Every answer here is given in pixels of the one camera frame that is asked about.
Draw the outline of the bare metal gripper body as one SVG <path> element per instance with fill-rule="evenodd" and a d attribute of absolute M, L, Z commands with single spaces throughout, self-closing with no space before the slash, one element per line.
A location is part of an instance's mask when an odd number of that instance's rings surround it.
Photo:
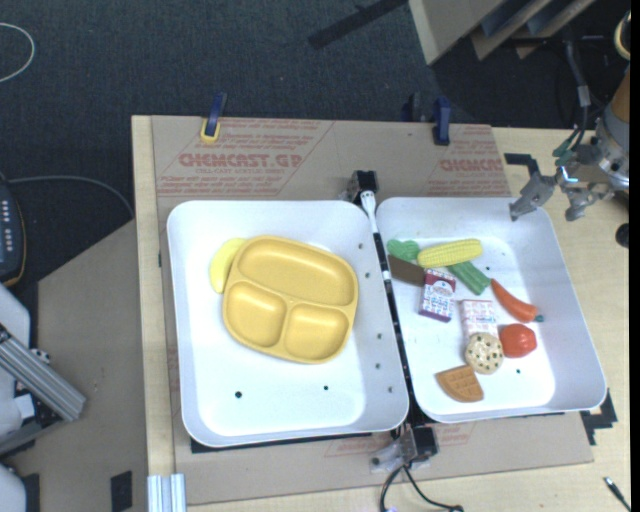
<path fill-rule="evenodd" d="M 579 147 L 559 166 L 567 184 L 604 185 L 613 191 L 629 188 L 629 155 L 597 147 Z"/>

